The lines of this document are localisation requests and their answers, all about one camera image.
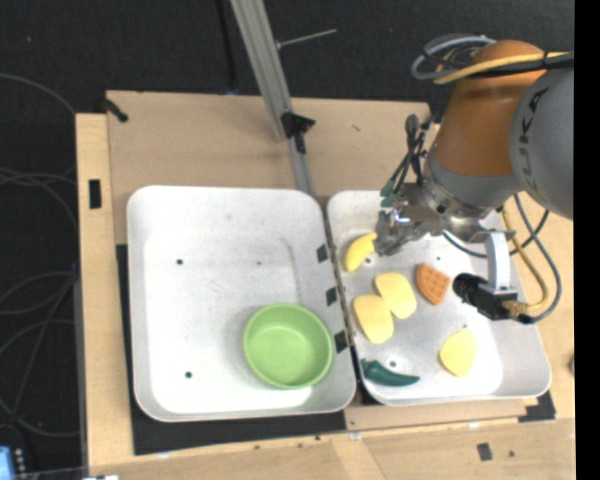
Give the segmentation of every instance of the green bowl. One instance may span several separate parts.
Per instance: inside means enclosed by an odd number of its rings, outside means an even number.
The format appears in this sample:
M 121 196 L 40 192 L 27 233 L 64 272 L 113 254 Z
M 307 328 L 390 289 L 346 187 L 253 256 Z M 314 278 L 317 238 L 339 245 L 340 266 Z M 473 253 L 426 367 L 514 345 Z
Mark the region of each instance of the green bowl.
M 258 310 L 244 330 L 243 346 L 255 374 L 284 389 L 316 384 L 333 361 L 327 327 L 296 304 L 272 304 Z

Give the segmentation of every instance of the white tray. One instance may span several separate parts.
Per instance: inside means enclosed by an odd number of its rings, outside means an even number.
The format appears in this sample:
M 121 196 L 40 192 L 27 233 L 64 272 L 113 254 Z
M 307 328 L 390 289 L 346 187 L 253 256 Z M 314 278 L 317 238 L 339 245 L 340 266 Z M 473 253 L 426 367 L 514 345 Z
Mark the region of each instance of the white tray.
M 375 359 L 391 371 L 420 376 L 418 382 L 406 387 L 383 386 L 363 378 L 369 393 L 379 402 L 394 406 L 532 397 L 544 393 L 551 381 L 551 370 L 535 326 L 511 320 L 488 320 L 474 307 L 463 304 L 451 288 L 439 306 L 428 303 L 417 290 L 415 269 L 421 262 L 430 264 L 453 280 L 463 272 L 487 278 L 486 260 L 461 252 L 443 237 L 426 237 L 407 244 L 394 256 L 379 257 L 373 253 L 369 262 L 363 263 L 358 270 L 346 271 L 344 254 L 354 239 L 375 230 L 378 212 L 382 209 L 380 200 L 377 191 L 341 192 L 330 199 L 327 212 L 358 359 Z M 487 227 L 501 228 L 497 215 L 493 214 L 487 220 Z M 484 252 L 479 246 L 475 250 Z M 360 329 L 352 301 L 358 295 L 376 293 L 373 278 L 390 271 L 400 272 L 409 279 L 416 293 L 418 309 L 406 320 L 394 318 L 394 335 L 384 344 L 376 345 L 367 340 Z M 512 284 L 524 300 L 513 262 L 511 272 Z M 474 332 L 479 348 L 470 373 L 458 378 L 442 367 L 438 352 L 451 334 L 465 327 Z
M 161 421 L 335 412 L 352 400 L 348 348 L 315 386 L 282 390 L 249 369 L 242 332 L 275 302 L 345 330 L 315 200 L 295 190 L 145 187 L 127 207 L 136 399 Z

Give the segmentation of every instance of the green toy vegetable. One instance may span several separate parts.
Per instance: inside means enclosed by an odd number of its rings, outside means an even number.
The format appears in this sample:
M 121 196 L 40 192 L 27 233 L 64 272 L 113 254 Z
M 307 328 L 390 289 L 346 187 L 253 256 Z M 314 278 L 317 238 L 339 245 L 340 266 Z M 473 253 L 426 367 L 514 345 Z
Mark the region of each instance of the green toy vegetable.
M 383 386 L 408 386 L 420 380 L 420 377 L 415 375 L 403 375 L 392 372 L 376 360 L 367 361 L 366 359 L 361 359 L 360 364 L 362 365 L 362 372 L 367 379 Z

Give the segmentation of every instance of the yellow sponge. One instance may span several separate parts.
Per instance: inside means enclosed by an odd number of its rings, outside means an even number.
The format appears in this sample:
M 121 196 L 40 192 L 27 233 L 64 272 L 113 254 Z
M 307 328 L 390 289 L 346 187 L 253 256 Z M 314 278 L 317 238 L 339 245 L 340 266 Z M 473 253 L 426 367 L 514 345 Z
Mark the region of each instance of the yellow sponge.
M 440 349 L 440 362 L 456 377 L 469 373 L 478 352 L 478 340 L 468 329 L 458 331 L 444 342 Z
M 382 297 L 360 295 L 353 299 L 353 310 L 360 327 L 372 343 L 384 343 L 393 336 L 393 317 Z
M 416 270 L 416 284 L 425 299 L 438 305 L 444 300 L 451 278 L 430 265 L 421 263 Z
M 396 318 L 405 319 L 414 313 L 416 296 L 406 277 L 397 272 L 386 272 L 377 275 L 374 282 L 378 293 Z

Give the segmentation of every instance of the metal pole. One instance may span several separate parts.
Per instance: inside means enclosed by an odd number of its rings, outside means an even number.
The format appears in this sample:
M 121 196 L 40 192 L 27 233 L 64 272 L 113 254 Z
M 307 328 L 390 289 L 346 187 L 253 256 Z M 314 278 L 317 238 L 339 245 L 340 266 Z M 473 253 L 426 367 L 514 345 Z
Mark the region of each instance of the metal pole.
M 264 2 L 263 0 L 230 0 L 230 2 L 260 93 L 269 112 L 274 133 L 278 139 L 287 140 L 282 116 L 293 113 L 293 107 Z M 314 196 L 306 155 L 298 151 L 294 140 L 288 142 L 296 186 L 299 190 Z

